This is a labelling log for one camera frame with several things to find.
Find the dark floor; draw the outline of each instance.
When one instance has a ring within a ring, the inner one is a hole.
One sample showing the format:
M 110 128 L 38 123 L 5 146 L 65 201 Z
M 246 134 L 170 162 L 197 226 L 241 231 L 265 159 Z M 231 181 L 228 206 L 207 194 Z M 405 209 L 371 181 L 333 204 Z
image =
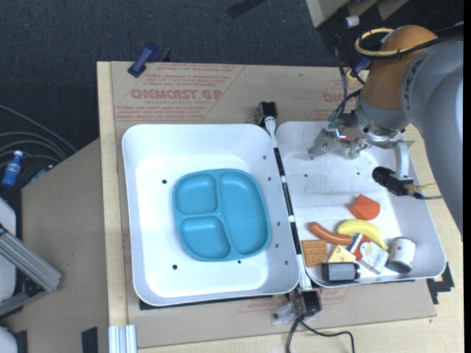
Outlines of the dark floor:
M 363 31 L 379 26 L 420 24 L 436 30 L 464 20 L 464 0 L 411 0 L 387 21 L 373 7 L 359 26 L 342 29 L 348 12 L 341 8 L 314 29 L 305 0 L 249 3 L 0 0 L 0 106 L 81 149 L 98 137 L 96 62 L 135 60 L 149 41 L 169 46 L 174 62 L 337 66 L 332 52 L 336 33 L 353 47 Z M 14 132 L 45 135 L 5 109 L 0 123 L 0 165 L 13 149 L 22 149 L 17 142 L 25 138 Z

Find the toy sausage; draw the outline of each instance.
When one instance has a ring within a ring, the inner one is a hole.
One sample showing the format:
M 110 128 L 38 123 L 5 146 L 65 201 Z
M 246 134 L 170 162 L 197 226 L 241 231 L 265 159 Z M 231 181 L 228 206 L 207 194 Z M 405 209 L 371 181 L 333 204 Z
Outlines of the toy sausage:
M 342 246 L 349 246 L 353 243 L 353 236 L 348 234 L 338 234 L 331 232 L 324 227 L 322 227 L 317 222 L 310 222 L 308 229 L 318 238 L 325 240 L 328 243 L 339 244 Z

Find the blue clamp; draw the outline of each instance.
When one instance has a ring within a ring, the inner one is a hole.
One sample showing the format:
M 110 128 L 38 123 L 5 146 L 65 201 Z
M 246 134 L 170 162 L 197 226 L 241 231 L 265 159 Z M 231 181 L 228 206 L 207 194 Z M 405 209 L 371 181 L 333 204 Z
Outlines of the blue clamp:
M 155 55 L 157 55 L 157 51 L 159 49 L 159 46 L 153 42 L 148 42 L 146 46 L 144 47 L 144 50 L 142 50 L 141 55 L 139 58 L 136 60 L 134 64 L 127 70 L 130 74 L 132 74 L 134 77 L 139 77 L 142 72 L 146 70 L 145 64 L 147 62 L 152 61 L 154 59 Z

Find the tin can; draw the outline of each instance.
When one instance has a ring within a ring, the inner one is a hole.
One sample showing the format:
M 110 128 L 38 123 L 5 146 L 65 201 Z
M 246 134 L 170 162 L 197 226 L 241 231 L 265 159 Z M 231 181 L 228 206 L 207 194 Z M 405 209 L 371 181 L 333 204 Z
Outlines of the tin can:
M 391 252 L 386 267 L 401 274 L 410 272 L 414 262 L 415 242 L 409 238 L 397 237 L 392 240 L 389 247 Z

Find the yellow banana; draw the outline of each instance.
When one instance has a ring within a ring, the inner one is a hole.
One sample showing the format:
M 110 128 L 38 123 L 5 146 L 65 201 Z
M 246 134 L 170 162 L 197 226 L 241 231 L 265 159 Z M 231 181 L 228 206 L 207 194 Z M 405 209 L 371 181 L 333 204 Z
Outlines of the yellow banana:
M 381 248 L 387 251 L 388 246 L 383 242 L 380 230 L 373 224 L 365 220 L 347 220 L 337 227 L 339 234 L 363 234 Z

